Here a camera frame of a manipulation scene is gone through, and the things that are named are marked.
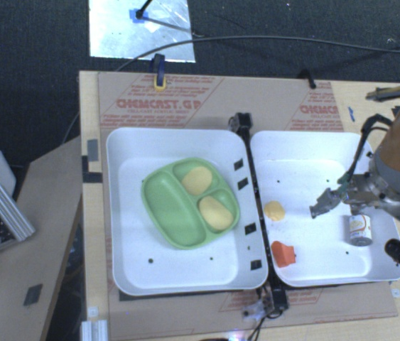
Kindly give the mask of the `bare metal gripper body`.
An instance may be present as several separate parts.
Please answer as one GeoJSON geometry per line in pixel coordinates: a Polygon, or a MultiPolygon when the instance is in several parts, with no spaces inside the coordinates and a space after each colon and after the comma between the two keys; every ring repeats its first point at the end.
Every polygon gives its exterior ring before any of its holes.
{"type": "Polygon", "coordinates": [[[354,175],[342,201],[374,206],[400,221],[400,173],[385,178],[371,173],[354,175]]]}

